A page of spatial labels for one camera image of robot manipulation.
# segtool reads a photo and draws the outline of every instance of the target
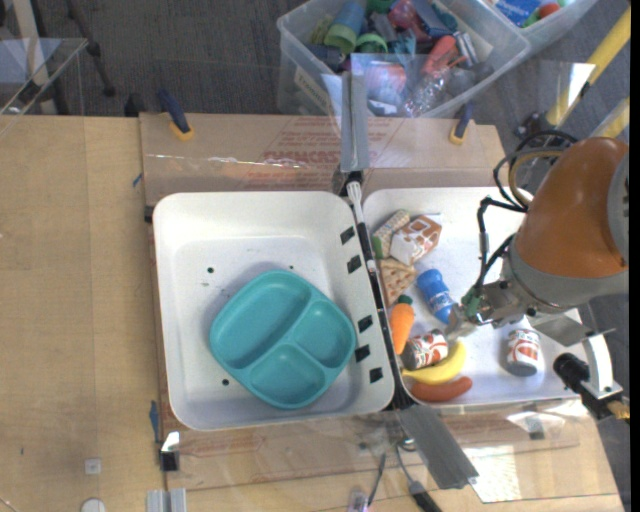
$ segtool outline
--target gray carpet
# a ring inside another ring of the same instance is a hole
[[[79,37],[63,2],[39,0],[49,36]],[[156,91],[165,87],[189,112],[278,113],[276,91],[280,63],[276,20],[303,0],[129,0],[83,1],[80,5],[100,43],[103,61],[117,94],[107,98],[89,57],[72,69],[65,88],[72,113],[122,116],[132,93],[148,110],[159,110]],[[600,0],[558,42],[520,64],[476,98],[478,123],[498,126],[507,151],[519,139],[513,131],[531,113],[543,111],[549,65],[585,62],[629,5]],[[563,129],[577,138],[589,136],[616,105],[630,94],[630,44],[592,85]],[[82,96],[76,80],[81,77]],[[614,376],[630,396],[629,297],[615,296],[591,304],[597,327],[615,328],[607,336]],[[600,425],[621,496],[630,510],[629,428],[622,422]]]

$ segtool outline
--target blue can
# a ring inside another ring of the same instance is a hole
[[[417,284],[427,301],[429,311],[442,323],[448,324],[454,302],[440,271],[432,268],[423,272],[418,276]]]

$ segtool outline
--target orange carrot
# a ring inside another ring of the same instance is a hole
[[[466,393],[471,389],[471,386],[473,386],[473,381],[466,376],[436,385],[416,382],[411,387],[411,394],[418,400],[425,402],[446,402]]]
[[[389,315],[389,327],[391,328],[391,339],[396,354],[402,354],[404,346],[409,339],[409,333],[416,318],[415,311],[411,304],[413,300],[407,295],[400,295],[398,303],[391,310]]]

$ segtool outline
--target wooden table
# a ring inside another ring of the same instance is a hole
[[[91,497],[143,511],[147,491],[165,486],[149,421],[159,374],[141,172],[137,119],[27,116],[0,139],[0,497],[21,512],[79,510]],[[483,509],[623,510],[594,422],[574,429],[571,446],[514,455],[523,496],[536,499]],[[374,476],[192,491],[188,510],[344,510]],[[481,507],[469,486],[432,495],[445,511]],[[398,468],[375,509],[417,510]]]

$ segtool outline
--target yellow banana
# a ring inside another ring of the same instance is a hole
[[[402,375],[425,384],[444,384],[460,373],[466,358],[467,348],[461,341],[456,341],[442,361],[419,370],[403,369]]]

